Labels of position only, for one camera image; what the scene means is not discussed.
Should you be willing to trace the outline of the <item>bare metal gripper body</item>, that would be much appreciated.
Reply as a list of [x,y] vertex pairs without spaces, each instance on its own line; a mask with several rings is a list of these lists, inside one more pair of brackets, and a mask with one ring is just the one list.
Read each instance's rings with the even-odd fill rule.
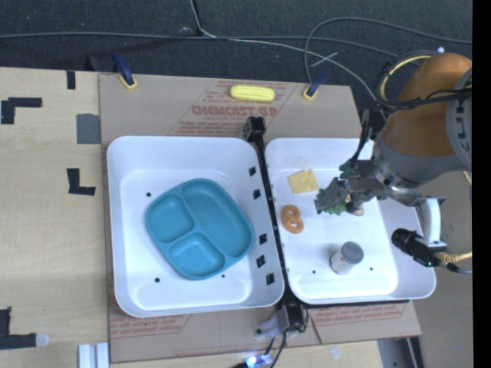
[[413,206],[419,201],[418,186],[418,182],[400,176],[383,160],[358,160],[348,177],[349,195],[363,194],[365,202],[373,198],[390,198],[402,205]]

